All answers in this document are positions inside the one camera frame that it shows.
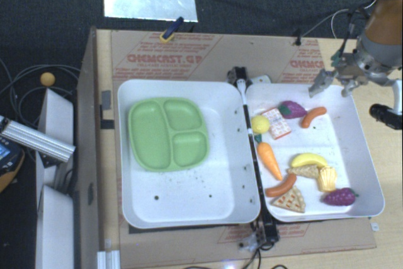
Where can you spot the yellow banana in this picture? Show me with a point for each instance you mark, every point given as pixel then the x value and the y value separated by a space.
pixel 310 159

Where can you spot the purple grapes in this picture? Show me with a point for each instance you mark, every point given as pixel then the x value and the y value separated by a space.
pixel 294 109
pixel 340 197

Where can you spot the brown cardboard board red print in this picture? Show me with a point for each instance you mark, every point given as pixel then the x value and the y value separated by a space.
pixel 195 53

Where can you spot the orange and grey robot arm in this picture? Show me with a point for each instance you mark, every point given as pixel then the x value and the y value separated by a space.
pixel 382 25

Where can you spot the green divided plate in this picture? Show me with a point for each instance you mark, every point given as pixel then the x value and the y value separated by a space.
pixel 148 135

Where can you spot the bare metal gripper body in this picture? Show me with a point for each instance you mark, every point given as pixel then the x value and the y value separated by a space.
pixel 362 67

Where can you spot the orange sausage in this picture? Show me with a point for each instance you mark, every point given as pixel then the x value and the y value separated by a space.
pixel 281 186
pixel 313 116

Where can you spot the black cylinder on white bracket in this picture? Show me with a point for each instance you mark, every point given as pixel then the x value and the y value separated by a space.
pixel 385 115

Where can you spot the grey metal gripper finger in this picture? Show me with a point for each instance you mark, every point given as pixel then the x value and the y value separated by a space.
pixel 349 87
pixel 320 82

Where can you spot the beige pizza slice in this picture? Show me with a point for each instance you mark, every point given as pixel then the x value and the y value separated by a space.
pixel 291 201

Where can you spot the thin black and white rod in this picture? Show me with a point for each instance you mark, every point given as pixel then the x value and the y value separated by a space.
pixel 248 123

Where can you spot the orange carrot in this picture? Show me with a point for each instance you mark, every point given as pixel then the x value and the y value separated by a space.
pixel 269 157

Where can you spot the orange and white carton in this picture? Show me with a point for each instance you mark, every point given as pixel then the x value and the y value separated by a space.
pixel 278 124

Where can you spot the yellow french fries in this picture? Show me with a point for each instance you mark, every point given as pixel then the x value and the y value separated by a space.
pixel 327 180

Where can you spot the white plastic tray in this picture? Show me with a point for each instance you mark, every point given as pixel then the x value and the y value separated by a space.
pixel 189 192
pixel 318 141

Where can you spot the yellow lemon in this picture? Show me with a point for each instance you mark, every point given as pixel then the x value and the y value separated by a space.
pixel 260 124

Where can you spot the beige waffle cone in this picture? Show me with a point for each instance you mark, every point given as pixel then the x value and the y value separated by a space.
pixel 305 171

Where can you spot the orange ball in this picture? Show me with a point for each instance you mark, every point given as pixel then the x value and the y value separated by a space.
pixel 47 79

